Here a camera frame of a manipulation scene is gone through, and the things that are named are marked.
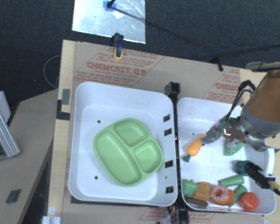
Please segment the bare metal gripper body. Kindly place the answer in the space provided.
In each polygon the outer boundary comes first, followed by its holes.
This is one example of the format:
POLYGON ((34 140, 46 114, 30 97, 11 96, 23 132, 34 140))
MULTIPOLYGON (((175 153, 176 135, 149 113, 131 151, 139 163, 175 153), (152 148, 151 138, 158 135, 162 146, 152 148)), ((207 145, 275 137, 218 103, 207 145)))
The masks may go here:
POLYGON ((245 133, 239 126, 240 118, 227 118, 224 116, 220 119, 219 134, 229 140, 238 140, 246 142, 245 133))

